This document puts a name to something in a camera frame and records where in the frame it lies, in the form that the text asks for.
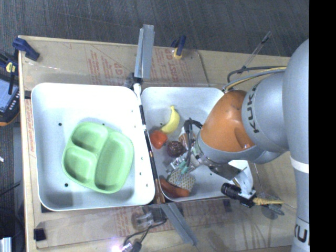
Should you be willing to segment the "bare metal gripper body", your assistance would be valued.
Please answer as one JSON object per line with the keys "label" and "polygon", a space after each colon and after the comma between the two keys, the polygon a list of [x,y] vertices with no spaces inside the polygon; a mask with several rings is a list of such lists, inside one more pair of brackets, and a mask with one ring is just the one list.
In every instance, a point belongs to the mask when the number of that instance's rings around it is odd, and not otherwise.
{"label": "bare metal gripper body", "polygon": [[189,144],[172,141],[167,146],[167,154],[171,158],[166,167],[168,174],[172,174],[175,170],[179,170],[181,174],[187,174],[199,166],[205,165],[207,161],[195,140],[192,140]]}

